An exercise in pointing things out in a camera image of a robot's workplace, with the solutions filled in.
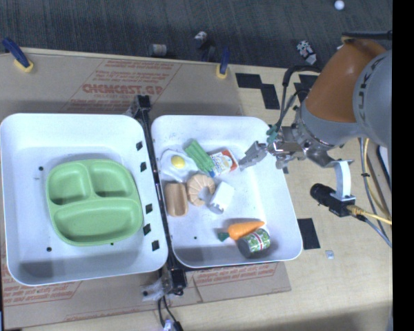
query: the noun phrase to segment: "fried egg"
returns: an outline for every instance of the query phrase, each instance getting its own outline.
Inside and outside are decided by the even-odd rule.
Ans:
[[[159,159],[160,177],[166,181],[185,183],[191,176],[199,172],[195,161],[187,154],[166,150]]]

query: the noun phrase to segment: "white ball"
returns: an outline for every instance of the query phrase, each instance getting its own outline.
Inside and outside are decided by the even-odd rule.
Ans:
[[[334,3],[334,7],[336,10],[343,10],[345,7],[345,3],[342,0],[336,0],[336,2]]]

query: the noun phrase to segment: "green dish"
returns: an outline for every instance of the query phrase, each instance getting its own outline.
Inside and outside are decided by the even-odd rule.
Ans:
[[[88,159],[53,168],[46,183],[55,232],[72,245],[113,243],[143,224],[131,173],[110,159]]]

